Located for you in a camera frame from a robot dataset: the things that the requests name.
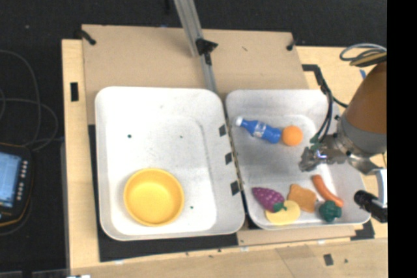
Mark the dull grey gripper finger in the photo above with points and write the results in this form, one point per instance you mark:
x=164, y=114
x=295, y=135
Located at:
x=307, y=164
x=312, y=151

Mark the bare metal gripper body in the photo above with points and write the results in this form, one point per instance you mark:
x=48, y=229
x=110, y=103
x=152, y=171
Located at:
x=337, y=149

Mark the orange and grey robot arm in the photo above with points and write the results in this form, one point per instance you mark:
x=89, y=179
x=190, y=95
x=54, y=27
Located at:
x=366, y=101

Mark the orange ball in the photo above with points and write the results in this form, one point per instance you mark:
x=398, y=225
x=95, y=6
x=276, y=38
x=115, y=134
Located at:
x=292, y=135

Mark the orange sausage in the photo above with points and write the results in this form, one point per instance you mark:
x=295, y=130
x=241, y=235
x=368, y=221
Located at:
x=324, y=189

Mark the white plastic tray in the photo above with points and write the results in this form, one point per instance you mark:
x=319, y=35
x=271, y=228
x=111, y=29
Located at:
x=163, y=127
x=277, y=166

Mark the brown toast slice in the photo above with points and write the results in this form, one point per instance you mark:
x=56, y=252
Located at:
x=302, y=198

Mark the green broccoli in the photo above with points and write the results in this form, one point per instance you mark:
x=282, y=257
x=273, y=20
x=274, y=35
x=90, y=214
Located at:
x=329, y=211

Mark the purple grapes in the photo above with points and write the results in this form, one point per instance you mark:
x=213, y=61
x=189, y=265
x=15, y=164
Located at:
x=267, y=198

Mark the yellow fruit slice green stem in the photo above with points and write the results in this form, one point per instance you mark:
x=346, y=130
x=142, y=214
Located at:
x=286, y=215

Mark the blue plastic bottle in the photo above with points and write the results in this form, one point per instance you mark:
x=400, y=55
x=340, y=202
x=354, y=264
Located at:
x=260, y=131

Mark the yellow bowl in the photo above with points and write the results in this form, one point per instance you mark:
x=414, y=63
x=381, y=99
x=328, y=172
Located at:
x=153, y=197

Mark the brown cardboard board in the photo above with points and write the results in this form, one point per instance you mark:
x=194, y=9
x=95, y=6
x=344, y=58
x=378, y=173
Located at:
x=146, y=58

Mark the black cylinder on white bracket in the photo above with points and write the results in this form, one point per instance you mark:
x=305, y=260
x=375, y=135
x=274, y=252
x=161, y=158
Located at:
x=371, y=202

